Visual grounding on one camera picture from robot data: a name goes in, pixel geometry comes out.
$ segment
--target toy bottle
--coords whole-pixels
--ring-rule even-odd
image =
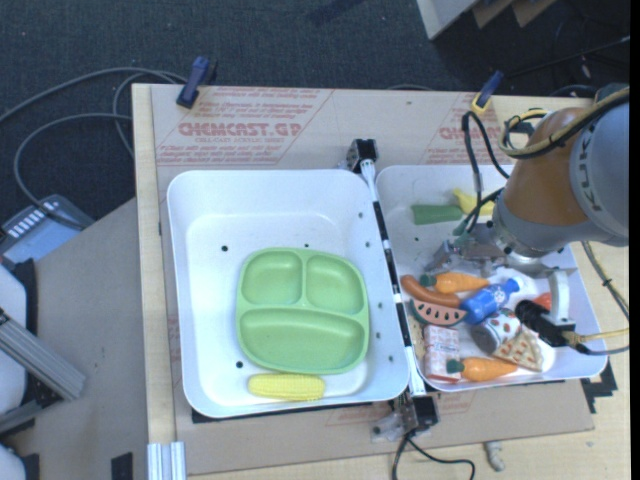
[[[479,324],[491,313],[504,307],[511,294],[519,292],[523,284],[521,278],[512,277],[504,283],[490,284],[478,290],[460,303],[460,309],[467,312],[464,321],[470,324]]]

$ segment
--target toy watermelon slice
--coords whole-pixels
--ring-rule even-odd
[[[414,297],[409,299],[409,309],[420,323],[439,325],[441,327],[451,327],[462,320],[467,314],[464,309],[449,308],[447,306],[441,306],[440,304],[434,304],[433,302],[425,302]]]

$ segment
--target pizza slice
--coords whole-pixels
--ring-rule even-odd
[[[493,353],[493,356],[516,363],[528,370],[542,371],[543,357],[538,338],[527,329],[523,329],[513,338],[505,341]]]

